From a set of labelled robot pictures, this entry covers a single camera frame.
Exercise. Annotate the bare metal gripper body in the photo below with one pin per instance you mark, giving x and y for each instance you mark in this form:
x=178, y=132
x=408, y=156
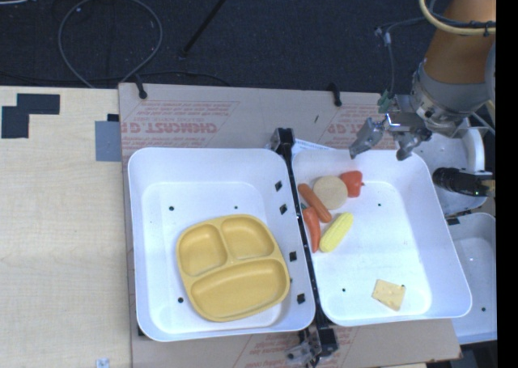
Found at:
x=421, y=123

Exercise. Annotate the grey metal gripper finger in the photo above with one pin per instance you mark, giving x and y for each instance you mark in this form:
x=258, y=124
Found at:
x=409, y=142
x=366, y=136

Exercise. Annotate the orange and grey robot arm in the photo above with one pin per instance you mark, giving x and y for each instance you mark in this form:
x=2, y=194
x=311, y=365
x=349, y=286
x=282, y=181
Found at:
x=457, y=47

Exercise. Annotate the orange toy bell pepper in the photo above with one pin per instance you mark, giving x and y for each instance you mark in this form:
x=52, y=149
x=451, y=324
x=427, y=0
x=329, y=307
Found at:
x=353, y=182

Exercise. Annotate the white paper label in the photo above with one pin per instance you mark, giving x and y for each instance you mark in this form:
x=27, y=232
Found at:
x=311, y=145

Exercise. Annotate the beige round biscuit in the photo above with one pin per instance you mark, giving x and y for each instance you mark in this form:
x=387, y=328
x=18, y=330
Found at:
x=330, y=192

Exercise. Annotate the orange-brown toy sausage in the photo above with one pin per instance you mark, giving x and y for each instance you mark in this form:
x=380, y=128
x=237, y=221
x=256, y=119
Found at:
x=315, y=202

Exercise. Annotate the white plastic tray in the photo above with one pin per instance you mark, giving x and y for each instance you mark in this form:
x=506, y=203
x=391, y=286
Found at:
x=162, y=172
x=477, y=261
x=384, y=237

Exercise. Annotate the yellow toy corn cob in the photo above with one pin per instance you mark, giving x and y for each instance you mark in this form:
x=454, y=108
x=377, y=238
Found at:
x=336, y=233

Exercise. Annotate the orange toy carrot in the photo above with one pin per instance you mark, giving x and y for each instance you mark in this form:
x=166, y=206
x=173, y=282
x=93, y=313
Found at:
x=312, y=227

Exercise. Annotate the brown cardboard board red print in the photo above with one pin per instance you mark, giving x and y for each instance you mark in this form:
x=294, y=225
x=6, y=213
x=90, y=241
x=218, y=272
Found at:
x=243, y=115

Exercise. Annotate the yellow toy cheese wedge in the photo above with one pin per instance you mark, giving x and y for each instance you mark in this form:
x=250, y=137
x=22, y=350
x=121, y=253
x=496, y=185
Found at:
x=388, y=294

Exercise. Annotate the yellow divided plate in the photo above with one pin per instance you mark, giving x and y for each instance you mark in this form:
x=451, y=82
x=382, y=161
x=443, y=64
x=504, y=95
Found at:
x=234, y=289

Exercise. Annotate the black cylinder on white bracket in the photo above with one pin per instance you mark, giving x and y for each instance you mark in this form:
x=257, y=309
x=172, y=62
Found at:
x=453, y=181

